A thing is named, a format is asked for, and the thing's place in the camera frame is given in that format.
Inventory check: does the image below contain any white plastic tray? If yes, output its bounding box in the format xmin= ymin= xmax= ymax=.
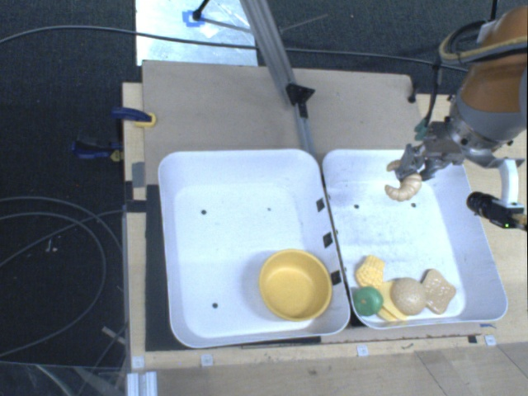
xmin=321 ymin=148 xmax=509 ymax=331
xmin=158 ymin=148 xmax=352 ymax=350

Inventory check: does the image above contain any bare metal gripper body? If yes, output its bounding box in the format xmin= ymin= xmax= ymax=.
xmin=422 ymin=120 xmax=513 ymax=167

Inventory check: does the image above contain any yellow flat toy food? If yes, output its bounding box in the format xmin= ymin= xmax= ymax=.
xmin=375 ymin=280 xmax=409 ymax=323

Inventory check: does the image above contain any beige toy croissant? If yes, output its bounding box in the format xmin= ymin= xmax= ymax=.
xmin=384 ymin=159 xmax=424 ymax=202

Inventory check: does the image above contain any green round toy food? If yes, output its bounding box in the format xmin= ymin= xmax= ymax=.
xmin=351 ymin=285 xmax=385 ymax=318

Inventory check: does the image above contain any beige toy bread slice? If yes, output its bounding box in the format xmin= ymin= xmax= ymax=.
xmin=420 ymin=268 xmax=458 ymax=316

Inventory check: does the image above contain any black cylinder on white bracket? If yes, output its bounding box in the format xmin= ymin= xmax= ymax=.
xmin=466 ymin=158 xmax=527 ymax=229

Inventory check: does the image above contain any brown cardboard board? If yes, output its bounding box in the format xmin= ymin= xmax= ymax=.
xmin=141 ymin=59 xmax=497 ymax=345

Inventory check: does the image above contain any yellow bowl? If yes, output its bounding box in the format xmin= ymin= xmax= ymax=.
xmin=258 ymin=248 xmax=334 ymax=323

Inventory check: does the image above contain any beige round toy bun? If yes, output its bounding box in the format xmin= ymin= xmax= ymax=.
xmin=389 ymin=276 xmax=427 ymax=317

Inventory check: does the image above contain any yellow toy corn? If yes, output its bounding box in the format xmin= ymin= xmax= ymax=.
xmin=355 ymin=254 xmax=386 ymax=289

